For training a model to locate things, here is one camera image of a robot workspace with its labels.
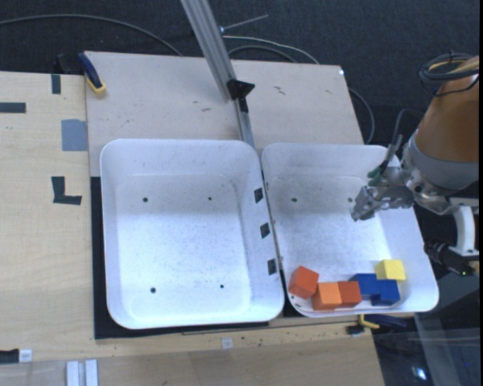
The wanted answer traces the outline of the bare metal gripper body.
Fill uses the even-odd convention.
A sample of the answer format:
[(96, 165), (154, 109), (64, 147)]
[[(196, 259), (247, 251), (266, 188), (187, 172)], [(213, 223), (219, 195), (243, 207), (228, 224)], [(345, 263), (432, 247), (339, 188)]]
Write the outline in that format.
[(454, 212), (449, 198), (452, 191), (429, 182), (418, 168), (404, 162), (391, 166), (383, 161), (368, 173), (368, 179), (369, 197), (383, 202), (381, 211), (417, 204), (437, 215)]

